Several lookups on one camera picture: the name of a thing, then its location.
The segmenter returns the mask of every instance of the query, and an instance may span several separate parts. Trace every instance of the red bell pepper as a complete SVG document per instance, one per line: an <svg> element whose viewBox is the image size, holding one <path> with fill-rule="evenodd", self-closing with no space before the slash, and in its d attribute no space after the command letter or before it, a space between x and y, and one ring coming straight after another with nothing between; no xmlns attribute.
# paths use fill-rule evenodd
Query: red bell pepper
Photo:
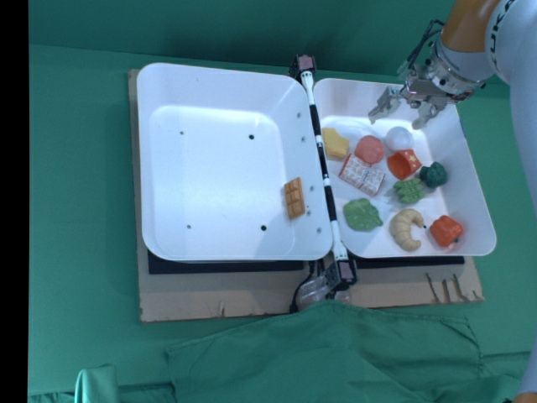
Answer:
<svg viewBox="0 0 537 403"><path fill-rule="evenodd" d="M464 229L462 225L447 215L442 215L430 226L430 233L442 247L457 242Z"/></svg>

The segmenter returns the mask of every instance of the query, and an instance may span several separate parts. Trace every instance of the green background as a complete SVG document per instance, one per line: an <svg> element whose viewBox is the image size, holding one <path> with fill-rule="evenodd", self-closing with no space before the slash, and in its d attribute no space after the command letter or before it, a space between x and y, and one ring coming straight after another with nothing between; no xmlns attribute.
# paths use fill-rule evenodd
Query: green background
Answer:
<svg viewBox="0 0 537 403"><path fill-rule="evenodd" d="M29 395L72 390L80 369L120 385L168 381L164 348L257 318L143 325L127 70L154 62L397 82L453 0L29 0ZM498 243L476 258L486 301L398 309L466 316L492 363L537 331L537 219L492 81L457 105Z"/></svg>

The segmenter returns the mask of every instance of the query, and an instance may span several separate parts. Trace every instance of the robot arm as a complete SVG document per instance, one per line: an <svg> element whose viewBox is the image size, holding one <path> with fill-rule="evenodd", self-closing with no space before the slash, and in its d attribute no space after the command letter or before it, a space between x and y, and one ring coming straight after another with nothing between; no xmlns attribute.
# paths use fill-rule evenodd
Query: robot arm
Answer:
<svg viewBox="0 0 537 403"><path fill-rule="evenodd" d="M433 30L434 24L442 28ZM430 57L415 64L421 47L437 33ZM514 133L537 215L537 0L456 0L446 23L431 21L399 68L403 87L387 88L369 119L388 116L404 99L418 109L413 128L423 128L494 74L510 85Z"/></svg>

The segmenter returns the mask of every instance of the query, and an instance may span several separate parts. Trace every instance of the yellow cheese toy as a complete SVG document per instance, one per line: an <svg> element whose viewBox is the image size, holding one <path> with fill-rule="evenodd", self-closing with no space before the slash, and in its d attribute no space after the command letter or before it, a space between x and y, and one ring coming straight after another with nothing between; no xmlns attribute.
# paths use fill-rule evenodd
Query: yellow cheese toy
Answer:
<svg viewBox="0 0 537 403"><path fill-rule="evenodd" d="M344 158L347 155L349 141L340 136L334 128L323 128L321 132L325 152L337 158Z"/></svg>

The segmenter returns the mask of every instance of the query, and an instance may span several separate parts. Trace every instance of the white ball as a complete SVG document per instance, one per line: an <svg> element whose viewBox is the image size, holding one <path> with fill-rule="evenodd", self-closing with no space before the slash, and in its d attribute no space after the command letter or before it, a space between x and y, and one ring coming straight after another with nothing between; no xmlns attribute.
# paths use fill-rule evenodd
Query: white ball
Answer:
<svg viewBox="0 0 537 403"><path fill-rule="evenodd" d="M386 133L386 145L392 151L400 151L402 149L412 149L414 146L414 138L412 133L405 127L393 127Z"/></svg>

